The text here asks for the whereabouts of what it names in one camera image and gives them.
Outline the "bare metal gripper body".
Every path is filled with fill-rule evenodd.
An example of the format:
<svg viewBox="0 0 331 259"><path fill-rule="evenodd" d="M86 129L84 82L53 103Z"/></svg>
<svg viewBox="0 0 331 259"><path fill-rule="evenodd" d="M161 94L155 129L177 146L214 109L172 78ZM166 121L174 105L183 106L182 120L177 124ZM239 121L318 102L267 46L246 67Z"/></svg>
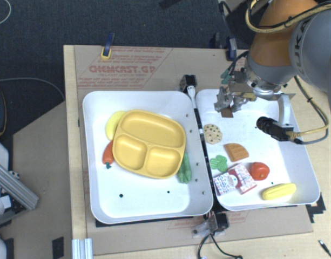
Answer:
<svg viewBox="0 0 331 259"><path fill-rule="evenodd" d="M227 92L234 98L240 97L250 101L257 98L277 100L282 95L281 85L269 83L259 78L254 72L234 71L228 81Z"/></svg>

